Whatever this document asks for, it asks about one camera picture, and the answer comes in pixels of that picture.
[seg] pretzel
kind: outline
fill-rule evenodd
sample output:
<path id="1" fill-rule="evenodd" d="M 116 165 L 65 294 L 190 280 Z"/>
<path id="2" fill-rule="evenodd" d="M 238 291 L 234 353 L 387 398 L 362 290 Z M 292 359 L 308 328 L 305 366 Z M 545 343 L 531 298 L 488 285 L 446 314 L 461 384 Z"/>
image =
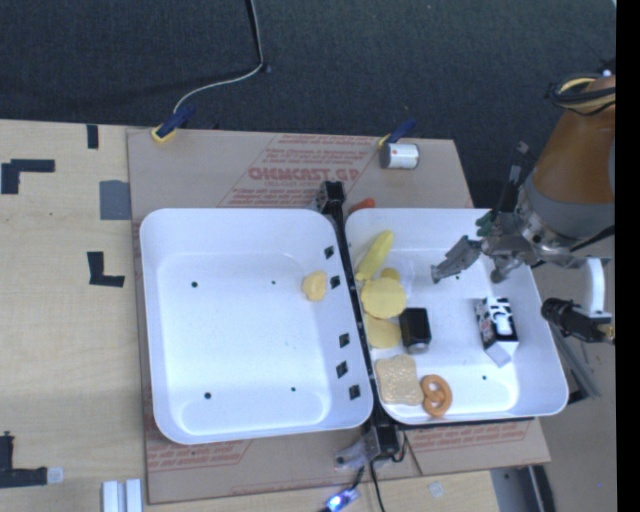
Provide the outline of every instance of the pretzel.
<path id="1" fill-rule="evenodd" d="M 449 407 L 453 395 L 447 381 L 440 375 L 426 375 L 420 381 L 420 387 L 424 393 L 425 399 L 422 407 L 434 418 L 443 416 Z"/>

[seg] white tray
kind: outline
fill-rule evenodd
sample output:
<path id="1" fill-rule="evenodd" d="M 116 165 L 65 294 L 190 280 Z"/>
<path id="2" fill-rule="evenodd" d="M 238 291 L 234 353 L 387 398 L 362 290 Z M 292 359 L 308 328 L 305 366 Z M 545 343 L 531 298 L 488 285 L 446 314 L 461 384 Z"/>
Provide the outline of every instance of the white tray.
<path id="1" fill-rule="evenodd" d="M 413 356 L 418 377 L 438 374 L 451 386 L 453 403 L 439 419 L 421 405 L 389 405 L 387 413 L 410 425 L 475 422 L 545 416 L 561 411 L 568 398 L 567 383 L 547 322 L 540 314 L 541 300 L 529 267 L 511 272 L 496 285 L 489 279 L 492 262 L 482 256 L 458 277 L 434 284 L 431 265 L 462 235 L 477 239 L 478 209 L 365 209 L 350 215 L 346 235 L 354 268 L 375 237 L 394 232 L 394 244 L 383 266 L 398 270 L 408 294 L 408 307 L 427 309 L 432 341 L 426 353 Z M 519 346 L 512 362 L 498 368 L 484 352 L 474 304 L 487 296 L 511 301 Z M 374 361 L 406 353 L 372 349 Z"/>
<path id="2" fill-rule="evenodd" d="M 325 217 L 164 209 L 145 218 L 140 240 L 153 410 L 165 436 L 193 444 L 366 421 L 372 390 Z M 315 270 L 340 284 L 310 302 L 301 283 Z"/>

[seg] white cylinder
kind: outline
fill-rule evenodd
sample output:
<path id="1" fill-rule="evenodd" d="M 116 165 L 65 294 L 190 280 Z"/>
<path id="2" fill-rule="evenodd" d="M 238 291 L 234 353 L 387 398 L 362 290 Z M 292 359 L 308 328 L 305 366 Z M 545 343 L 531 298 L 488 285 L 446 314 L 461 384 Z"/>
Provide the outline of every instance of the white cylinder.
<path id="1" fill-rule="evenodd" d="M 380 166 L 383 169 L 415 169 L 420 152 L 415 144 L 385 143 L 380 149 Z"/>

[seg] table surface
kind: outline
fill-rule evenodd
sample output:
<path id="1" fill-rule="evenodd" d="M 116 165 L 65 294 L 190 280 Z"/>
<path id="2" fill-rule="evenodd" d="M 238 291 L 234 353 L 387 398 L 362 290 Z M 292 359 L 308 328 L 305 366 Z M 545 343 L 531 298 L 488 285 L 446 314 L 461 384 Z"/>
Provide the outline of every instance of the table surface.
<path id="1" fill-rule="evenodd" d="M 126 127 L 0 121 L 0 161 L 55 159 L 0 196 L 0 430 L 16 468 L 62 467 L 57 485 L 2 489 L 0 510 L 99 510 L 100 486 L 145 475 L 131 222 L 100 220 L 99 182 L 128 181 Z M 122 288 L 88 286 L 87 252 L 104 251 Z M 432 484 L 442 489 L 434 492 Z M 319 510 L 340 488 L 167 505 L 158 511 Z M 349 510 L 379 510 L 363 483 Z M 381 483 L 387 510 L 497 511 L 488 471 Z"/>

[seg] cardboard sheet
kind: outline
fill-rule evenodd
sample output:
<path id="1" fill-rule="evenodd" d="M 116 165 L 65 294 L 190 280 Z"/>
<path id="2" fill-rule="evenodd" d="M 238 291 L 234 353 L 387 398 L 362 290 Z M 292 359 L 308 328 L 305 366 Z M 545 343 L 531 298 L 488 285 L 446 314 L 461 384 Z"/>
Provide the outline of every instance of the cardboard sheet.
<path id="1" fill-rule="evenodd" d="M 167 440 L 152 412 L 139 228 L 160 208 L 304 208 L 326 180 L 344 182 L 345 211 L 365 198 L 380 207 L 463 208 L 471 199 L 455 144 L 420 140 L 413 170 L 382 169 L 374 137 L 181 130 L 165 144 L 148 129 L 127 135 L 137 312 L 145 410 L 148 500 L 165 503 L 346 485 L 336 451 L 360 429 L 185 446 Z M 396 479 L 542 463 L 538 420 L 438 427 L 407 433 L 411 456 L 379 468 Z"/>

